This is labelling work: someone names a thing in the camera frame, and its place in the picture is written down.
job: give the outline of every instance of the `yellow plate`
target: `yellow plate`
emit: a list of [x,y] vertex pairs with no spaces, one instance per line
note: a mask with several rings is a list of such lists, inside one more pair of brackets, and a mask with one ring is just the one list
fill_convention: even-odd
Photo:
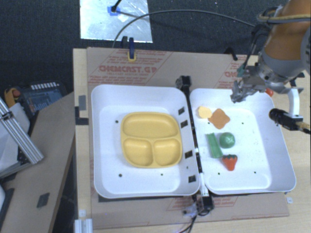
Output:
[[165,113],[127,114],[121,123],[121,142],[126,160],[136,167],[174,166],[182,157],[178,123]]

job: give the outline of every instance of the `multimeter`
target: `multimeter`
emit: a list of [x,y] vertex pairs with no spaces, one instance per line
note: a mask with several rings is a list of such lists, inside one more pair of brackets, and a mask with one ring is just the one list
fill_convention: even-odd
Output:
[[14,86],[4,92],[8,107],[20,103],[28,118],[37,111],[49,106],[67,94],[65,86],[60,81],[33,82],[27,86]]

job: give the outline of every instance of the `toy strawberry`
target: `toy strawberry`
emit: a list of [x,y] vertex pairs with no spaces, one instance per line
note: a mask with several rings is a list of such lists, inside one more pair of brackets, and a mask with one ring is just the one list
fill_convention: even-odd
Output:
[[229,171],[233,171],[238,157],[235,154],[229,154],[223,156],[223,163]]

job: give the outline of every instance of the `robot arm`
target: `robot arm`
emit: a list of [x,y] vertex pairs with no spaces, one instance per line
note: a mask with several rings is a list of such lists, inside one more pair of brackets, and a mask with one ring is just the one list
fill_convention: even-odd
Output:
[[268,26],[257,26],[253,31],[253,39],[257,39],[260,27],[270,31],[268,38],[259,53],[258,63],[254,67],[247,66],[247,58],[238,69],[238,77],[242,79],[235,81],[231,95],[231,100],[236,103],[257,91],[265,92],[267,88],[279,94],[287,94],[290,99],[289,112],[274,109],[269,116],[289,130],[306,133],[310,131],[299,116],[299,93],[303,88],[288,88],[285,84],[303,70],[310,74],[310,13],[311,0],[289,0],[284,7],[267,10],[258,16],[258,20]]

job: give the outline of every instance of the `green ball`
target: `green ball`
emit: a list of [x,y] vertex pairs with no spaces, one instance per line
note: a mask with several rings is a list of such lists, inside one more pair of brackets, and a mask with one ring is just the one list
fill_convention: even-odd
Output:
[[219,137],[219,143],[223,149],[233,147],[233,145],[235,144],[234,135],[229,132],[222,133]]

